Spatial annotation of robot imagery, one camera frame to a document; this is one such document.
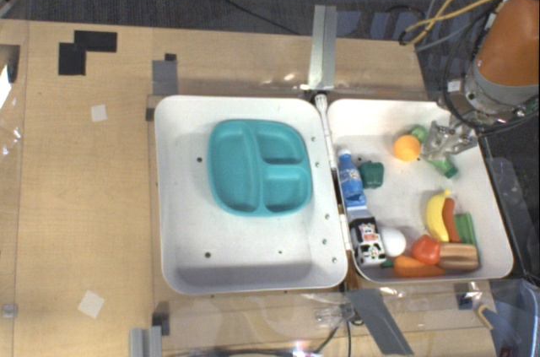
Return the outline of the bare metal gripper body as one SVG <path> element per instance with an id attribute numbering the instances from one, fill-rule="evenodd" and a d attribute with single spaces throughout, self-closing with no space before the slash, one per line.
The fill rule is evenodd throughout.
<path id="1" fill-rule="evenodd" d="M 500 132 L 530 118 L 530 86 L 508 86 L 467 75 L 445 83 L 450 127 L 477 134 Z"/>

